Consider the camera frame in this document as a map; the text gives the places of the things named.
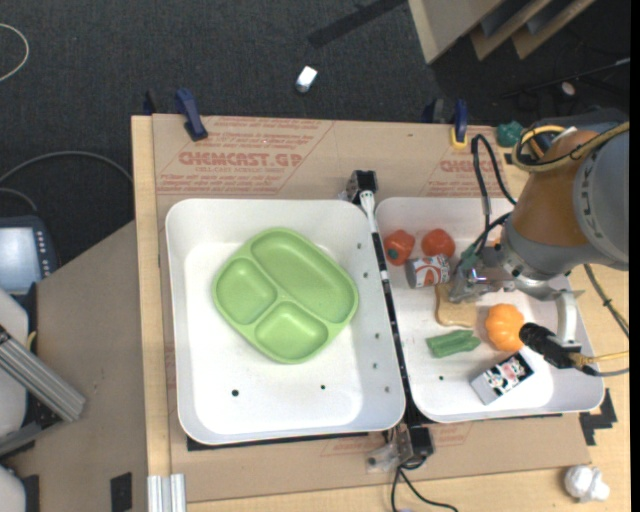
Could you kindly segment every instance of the red tomato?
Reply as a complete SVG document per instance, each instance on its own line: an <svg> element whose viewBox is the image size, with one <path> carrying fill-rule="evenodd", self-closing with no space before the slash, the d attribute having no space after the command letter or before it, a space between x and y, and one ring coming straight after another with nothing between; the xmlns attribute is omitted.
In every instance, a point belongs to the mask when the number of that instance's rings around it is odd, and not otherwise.
<svg viewBox="0 0 640 512"><path fill-rule="evenodd" d="M437 256L444 254L451 258L456 251L456 243L444 229L433 229L422 237L422 252L427 256Z"/></svg>

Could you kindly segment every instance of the white tray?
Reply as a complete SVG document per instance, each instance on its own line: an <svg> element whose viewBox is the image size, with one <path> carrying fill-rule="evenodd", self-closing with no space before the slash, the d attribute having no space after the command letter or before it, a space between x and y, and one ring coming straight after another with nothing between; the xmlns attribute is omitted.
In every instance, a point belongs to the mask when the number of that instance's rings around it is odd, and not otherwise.
<svg viewBox="0 0 640 512"><path fill-rule="evenodd" d="M505 199L493 199L491 206L492 219L512 209ZM452 262L484 229L480 200L471 198L390 198L378 205L376 218L383 238L396 229L417 235L413 257L421 256L420 239L423 234L434 228L445 229L456 242L456 255ZM499 234L500 228L496 228L490 240L498 238ZM410 288L404 268L393 265L389 265L389 280L411 395L418 409L431 420L457 422L586 411L598 407L604 398L601 378L590 377L576 370L553 368L542 356L525 347L523 351L533 363L534 375L507 395L490 405L484 405L469 381L509 354L484 342L471 352L441 359L433 357L426 338L456 329L443 327L436 322L434 288ZM550 284L555 288L570 289L564 277L556 278ZM487 339L483 327L487 310L499 302L515 304L526 321L556 330L557 311L554 302L540 302L519 291L499 292L487 294L477 303L478 323L475 331L481 339ZM593 354L579 314L576 340L583 345L583 353Z"/></svg>
<svg viewBox="0 0 640 512"><path fill-rule="evenodd" d="M354 280L360 304L313 359L272 361L214 306L218 269L272 227L298 231ZM386 430L404 391L369 225L340 200L187 199L166 219L174 315L178 415L185 432L218 445Z"/></svg>

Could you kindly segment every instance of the green divided plate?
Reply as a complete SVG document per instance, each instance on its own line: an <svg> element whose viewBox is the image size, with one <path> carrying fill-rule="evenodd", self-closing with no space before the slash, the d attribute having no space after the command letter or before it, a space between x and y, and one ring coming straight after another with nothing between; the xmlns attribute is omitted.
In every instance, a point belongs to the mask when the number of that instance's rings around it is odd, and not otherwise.
<svg viewBox="0 0 640 512"><path fill-rule="evenodd" d="M222 316L271 359L302 363L331 342L358 308L355 283L331 257L288 228L248 240L213 282Z"/></svg>

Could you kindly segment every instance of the soda can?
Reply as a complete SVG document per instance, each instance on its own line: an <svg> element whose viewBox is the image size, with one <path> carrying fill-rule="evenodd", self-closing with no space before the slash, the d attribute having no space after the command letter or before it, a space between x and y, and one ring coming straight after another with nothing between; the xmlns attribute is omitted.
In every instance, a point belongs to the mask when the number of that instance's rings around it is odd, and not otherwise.
<svg viewBox="0 0 640 512"><path fill-rule="evenodd" d="M435 286L438 283L448 283L451 277L449 258L444 254L407 260L404 270L411 288L424 288L425 286Z"/></svg>

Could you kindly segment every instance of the white cable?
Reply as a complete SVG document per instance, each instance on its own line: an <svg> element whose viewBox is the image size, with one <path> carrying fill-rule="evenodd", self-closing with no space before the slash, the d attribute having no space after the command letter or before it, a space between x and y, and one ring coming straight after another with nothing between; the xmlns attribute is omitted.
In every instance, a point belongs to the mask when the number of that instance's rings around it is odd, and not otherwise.
<svg viewBox="0 0 640 512"><path fill-rule="evenodd" d="M22 66L26 64L27 59L29 58L29 41L27 41L27 38L24 36L22 32L20 32L17 28L12 27L11 25L7 25L6 23L0 23L0 28L6 28L7 30L11 30L12 32L15 32L16 34L18 34L18 36L20 37L20 39L22 39L22 42L24 43L24 57L22 58L22 62L20 62L20 64L18 64L13 70L9 71L6 75L0 76L0 82L4 82L7 78L15 75L18 71L20 71L20 69L22 69Z"/></svg>

